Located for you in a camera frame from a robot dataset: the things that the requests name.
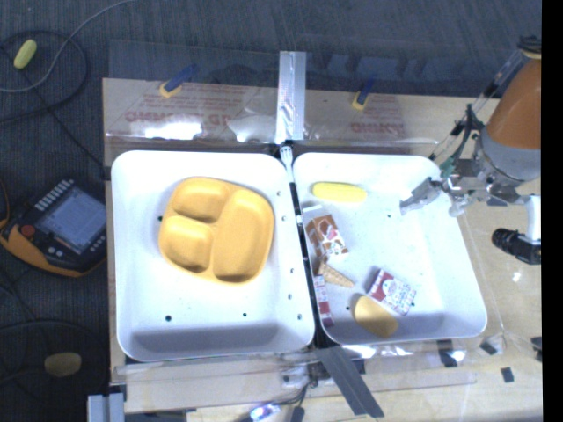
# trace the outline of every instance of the yellow plate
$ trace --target yellow plate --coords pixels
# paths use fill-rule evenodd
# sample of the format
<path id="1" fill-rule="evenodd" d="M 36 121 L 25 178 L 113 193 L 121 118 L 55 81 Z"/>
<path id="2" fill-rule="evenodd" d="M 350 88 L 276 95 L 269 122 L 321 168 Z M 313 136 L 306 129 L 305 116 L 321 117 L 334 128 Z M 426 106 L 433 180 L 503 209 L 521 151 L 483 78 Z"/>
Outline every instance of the yellow plate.
<path id="1" fill-rule="evenodd" d="M 158 247 L 185 272 L 237 284 L 260 274 L 273 235 L 274 211 L 264 197 L 228 181 L 193 177 L 172 193 Z"/>

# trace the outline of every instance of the wooden surface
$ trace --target wooden surface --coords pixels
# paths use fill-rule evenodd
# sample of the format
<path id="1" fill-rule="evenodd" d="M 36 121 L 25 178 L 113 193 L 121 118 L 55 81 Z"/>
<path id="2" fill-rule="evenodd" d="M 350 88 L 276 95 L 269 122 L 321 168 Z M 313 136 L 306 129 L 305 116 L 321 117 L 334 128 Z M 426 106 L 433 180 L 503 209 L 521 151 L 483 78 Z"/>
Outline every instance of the wooden surface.
<path id="1" fill-rule="evenodd" d="M 134 89 L 135 83 L 105 80 L 105 122 L 121 110 L 116 93 Z M 328 92 L 327 98 L 347 98 Z M 466 98 L 397 96 L 405 126 L 413 135 L 441 140 L 453 120 L 463 115 Z M 489 102 L 479 112 L 486 120 L 496 105 Z M 112 139 L 106 144 L 106 165 L 130 145 Z M 178 361 L 173 364 L 124 366 L 125 355 L 115 335 L 115 287 L 111 230 L 111 186 L 107 185 L 109 239 L 109 295 L 113 380 L 127 384 L 126 412 L 169 411 L 197 408 L 186 420 L 231 422 L 273 398 L 292 397 L 296 388 L 282 382 L 277 359 L 252 358 L 221 361 Z M 540 180 L 519 189 L 540 194 Z M 460 227 L 487 306 L 489 324 L 485 340 L 498 342 L 497 354 L 479 348 L 483 338 L 462 343 L 465 354 L 458 367 L 444 367 L 433 353 L 426 363 L 403 358 L 395 363 L 368 361 L 364 381 L 374 392 L 388 421 L 495 421 L 541 420 L 543 417 L 542 363 L 536 359 L 531 338 L 542 335 L 541 266 L 528 266 L 491 243 L 497 228 L 526 230 L 523 207 L 489 207 L 476 203 L 459 217 Z M 505 382 L 503 370 L 514 381 Z M 349 409 L 332 381 L 311 389 L 303 402 L 305 420 L 332 422 L 362 420 Z M 289 420 L 291 408 L 268 420 Z"/>

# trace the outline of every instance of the robotic arm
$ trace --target robotic arm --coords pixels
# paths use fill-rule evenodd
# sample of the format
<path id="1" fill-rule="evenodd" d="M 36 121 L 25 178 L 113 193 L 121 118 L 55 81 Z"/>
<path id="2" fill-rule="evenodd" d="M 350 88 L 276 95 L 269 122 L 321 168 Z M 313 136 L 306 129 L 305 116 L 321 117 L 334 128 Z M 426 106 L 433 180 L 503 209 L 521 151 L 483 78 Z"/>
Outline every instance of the robotic arm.
<path id="1" fill-rule="evenodd" d="M 541 264 L 541 196 L 520 195 L 516 191 L 518 186 L 541 174 L 541 41 L 522 39 L 519 48 L 518 59 L 526 63 L 510 82 L 491 119 L 485 125 L 475 116 L 473 108 L 479 99 L 468 105 L 464 118 L 450 133 L 451 136 L 463 133 L 463 139 L 440 166 L 441 179 L 428 178 L 422 182 L 410 199 L 400 202 L 400 209 L 404 214 L 427 205 L 441 192 L 450 195 L 453 216 L 462 214 L 464 207 L 475 201 L 525 206 L 529 220 L 526 233 L 497 229 L 492 241 L 528 264 Z M 514 67 L 514 63 L 512 57 L 508 65 Z M 485 92 L 485 97 L 490 95 L 492 92 Z M 471 158 L 462 159 L 470 137 L 475 139 L 474 151 Z"/>

